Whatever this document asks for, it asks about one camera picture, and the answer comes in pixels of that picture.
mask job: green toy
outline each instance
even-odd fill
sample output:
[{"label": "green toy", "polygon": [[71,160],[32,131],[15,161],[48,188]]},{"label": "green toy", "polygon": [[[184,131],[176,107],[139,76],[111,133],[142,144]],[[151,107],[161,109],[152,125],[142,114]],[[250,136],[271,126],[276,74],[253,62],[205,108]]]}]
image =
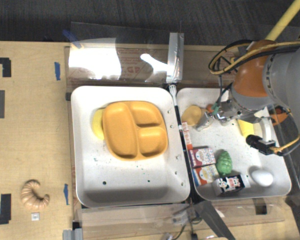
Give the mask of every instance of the green toy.
[{"label": "green toy", "polygon": [[215,166],[221,176],[231,173],[232,159],[227,151],[224,151],[220,154]]}]

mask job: yellow pole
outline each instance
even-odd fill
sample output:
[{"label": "yellow pole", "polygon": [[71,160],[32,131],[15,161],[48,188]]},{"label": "yellow pole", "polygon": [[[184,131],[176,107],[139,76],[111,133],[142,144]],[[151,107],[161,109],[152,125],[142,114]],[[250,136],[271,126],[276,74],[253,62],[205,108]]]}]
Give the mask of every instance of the yellow pole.
[{"label": "yellow pole", "polygon": [[265,39],[275,41],[299,11],[300,0],[294,0]]}]

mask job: transparent acrylic sheet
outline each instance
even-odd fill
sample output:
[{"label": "transparent acrylic sheet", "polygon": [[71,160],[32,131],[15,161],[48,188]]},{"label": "transparent acrylic sheet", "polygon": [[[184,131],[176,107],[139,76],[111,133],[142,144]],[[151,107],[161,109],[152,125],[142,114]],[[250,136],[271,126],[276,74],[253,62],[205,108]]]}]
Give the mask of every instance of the transparent acrylic sheet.
[{"label": "transparent acrylic sheet", "polygon": [[71,32],[64,34],[71,40],[68,83],[162,84],[182,79],[182,33],[72,23]]},{"label": "transparent acrylic sheet", "polygon": [[[256,214],[253,200],[213,202],[212,205],[228,227],[283,222],[282,198],[267,198],[266,214]],[[176,236],[184,231],[209,230],[203,219],[196,217],[194,206],[188,203],[139,205],[79,209],[84,238],[115,239],[166,233]]]}]

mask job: white egg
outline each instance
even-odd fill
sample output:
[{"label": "white egg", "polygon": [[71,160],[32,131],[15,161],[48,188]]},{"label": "white egg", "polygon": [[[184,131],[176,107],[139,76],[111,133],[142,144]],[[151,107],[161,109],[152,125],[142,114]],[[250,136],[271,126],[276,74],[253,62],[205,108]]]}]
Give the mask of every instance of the white egg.
[{"label": "white egg", "polygon": [[266,170],[255,170],[251,173],[252,179],[262,187],[269,187],[274,182],[273,175]]}]

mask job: wooden table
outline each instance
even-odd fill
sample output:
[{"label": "wooden table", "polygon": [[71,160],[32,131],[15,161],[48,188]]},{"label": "wooden table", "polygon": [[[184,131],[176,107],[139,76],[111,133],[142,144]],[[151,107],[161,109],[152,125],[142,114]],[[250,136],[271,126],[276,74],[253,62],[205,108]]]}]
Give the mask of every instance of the wooden table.
[{"label": "wooden table", "polygon": [[[0,41],[0,57],[11,60],[12,73],[11,77],[3,77],[0,65],[0,90],[5,91],[4,118],[0,118],[0,196],[11,194],[11,220],[0,225],[0,240],[57,240],[62,239],[63,230],[72,228],[73,188],[65,99],[65,48],[68,46],[69,43],[61,42]],[[193,58],[198,58],[198,47],[185,49]],[[60,80],[56,78],[55,62],[60,64]],[[199,67],[200,61],[188,59],[185,63],[192,65],[190,72]],[[40,196],[50,196],[50,203],[40,212],[39,221],[32,221],[31,211],[25,209],[20,199],[23,184],[30,179],[40,182]],[[65,184],[68,185],[68,205]],[[237,239],[300,239],[291,209],[283,200],[280,202],[284,221],[230,226],[230,231]],[[199,238],[214,234],[210,229],[197,233]],[[179,239],[190,239],[190,235],[184,233]]]}]

